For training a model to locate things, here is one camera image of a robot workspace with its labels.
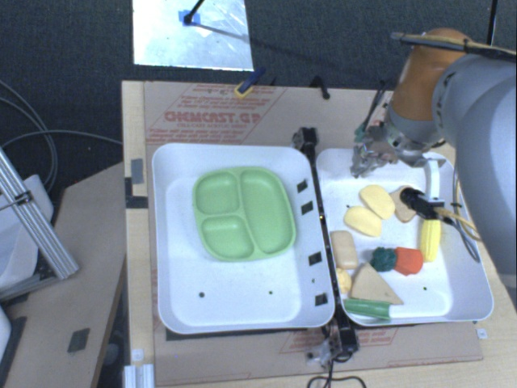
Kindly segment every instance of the yellow corn toy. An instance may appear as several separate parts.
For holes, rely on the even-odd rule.
[[[440,220],[424,220],[420,238],[420,251],[424,262],[432,262],[438,255],[439,240],[442,235]]]

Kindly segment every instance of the wooden edge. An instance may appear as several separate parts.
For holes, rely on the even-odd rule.
[[[134,196],[147,196],[145,163],[144,83],[122,82],[124,177],[132,177],[132,160],[143,161],[143,183],[132,185]],[[131,365],[154,363],[153,303],[149,248],[149,211],[126,209],[128,321]],[[134,356],[142,350],[143,356]]]

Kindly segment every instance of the black rod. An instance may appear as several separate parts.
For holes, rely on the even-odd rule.
[[[494,33],[495,33],[495,15],[498,10],[498,0],[492,0],[492,8],[490,9],[490,21],[488,23],[488,35],[486,37],[486,44],[490,46],[494,42]]]
[[[198,0],[198,2],[195,4],[194,8],[191,10],[191,12],[186,15],[183,18],[183,22],[185,24],[191,24],[192,23],[192,17],[194,17],[195,13],[198,11],[198,9],[201,7],[205,0]]]

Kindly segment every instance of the robotic arm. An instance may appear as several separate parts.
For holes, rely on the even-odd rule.
[[[427,36],[470,42],[452,29]],[[440,139],[449,142],[477,231],[498,272],[514,276],[515,53],[510,59],[416,46],[384,122],[362,128],[356,138],[362,145],[355,147],[351,173],[365,176],[398,159],[423,167],[425,152]]]

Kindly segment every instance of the green plate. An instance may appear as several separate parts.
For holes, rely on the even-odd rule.
[[[262,167],[235,167],[201,176],[193,190],[201,241],[224,261],[263,259],[286,251],[296,238],[282,181]]]

